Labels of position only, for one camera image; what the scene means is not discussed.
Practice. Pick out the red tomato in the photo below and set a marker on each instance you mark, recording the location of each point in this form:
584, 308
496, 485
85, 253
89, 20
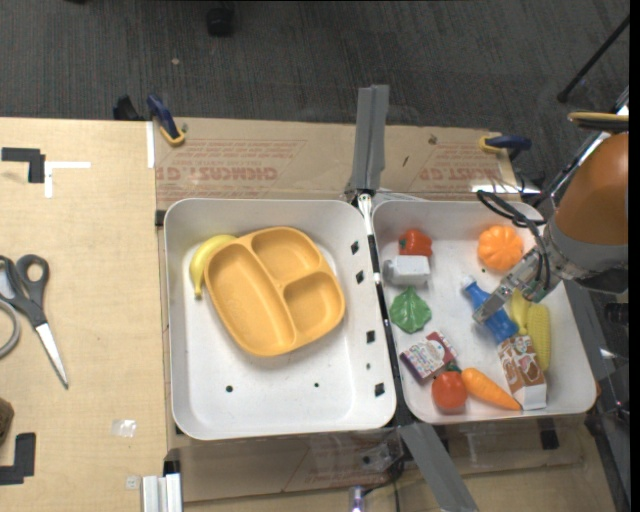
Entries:
449, 391

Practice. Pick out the brown cardboard board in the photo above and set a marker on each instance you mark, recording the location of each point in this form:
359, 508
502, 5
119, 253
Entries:
250, 150

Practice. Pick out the brown and white carton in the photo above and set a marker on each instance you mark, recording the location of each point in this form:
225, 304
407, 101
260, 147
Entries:
525, 375

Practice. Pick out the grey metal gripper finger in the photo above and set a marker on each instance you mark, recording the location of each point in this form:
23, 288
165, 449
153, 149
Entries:
489, 307

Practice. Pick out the pink and white carton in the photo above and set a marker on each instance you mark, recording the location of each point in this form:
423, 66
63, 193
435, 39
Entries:
426, 357

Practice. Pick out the white and grey carton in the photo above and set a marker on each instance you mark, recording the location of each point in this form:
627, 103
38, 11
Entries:
407, 271

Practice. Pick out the blue bottle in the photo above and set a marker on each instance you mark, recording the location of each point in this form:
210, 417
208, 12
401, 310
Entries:
504, 327

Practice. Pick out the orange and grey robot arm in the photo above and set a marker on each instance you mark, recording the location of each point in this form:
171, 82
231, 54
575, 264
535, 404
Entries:
592, 200

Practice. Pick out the red bell pepper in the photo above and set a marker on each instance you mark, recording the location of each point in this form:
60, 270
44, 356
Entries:
416, 243

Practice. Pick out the orange divided plate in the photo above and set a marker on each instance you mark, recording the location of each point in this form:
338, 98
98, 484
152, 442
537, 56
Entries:
240, 300

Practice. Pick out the orange carrot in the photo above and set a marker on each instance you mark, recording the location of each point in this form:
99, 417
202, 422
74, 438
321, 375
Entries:
487, 389

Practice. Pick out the white plastic tray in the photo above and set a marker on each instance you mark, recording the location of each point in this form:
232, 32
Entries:
450, 300
280, 395

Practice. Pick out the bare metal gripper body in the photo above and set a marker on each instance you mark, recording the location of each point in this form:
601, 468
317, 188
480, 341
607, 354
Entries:
525, 272

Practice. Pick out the yellow corn cob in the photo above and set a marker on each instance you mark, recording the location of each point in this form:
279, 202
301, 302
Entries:
540, 335

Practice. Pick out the orange pumpkin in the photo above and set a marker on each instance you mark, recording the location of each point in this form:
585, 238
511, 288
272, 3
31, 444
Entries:
500, 247

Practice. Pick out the yellow banana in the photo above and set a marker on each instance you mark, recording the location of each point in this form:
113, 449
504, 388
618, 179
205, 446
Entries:
200, 260

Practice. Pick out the yellow oblong toy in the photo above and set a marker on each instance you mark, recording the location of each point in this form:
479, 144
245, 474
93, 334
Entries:
520, 312

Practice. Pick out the green lettuce leaf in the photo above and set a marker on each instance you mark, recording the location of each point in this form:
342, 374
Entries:
410, 311

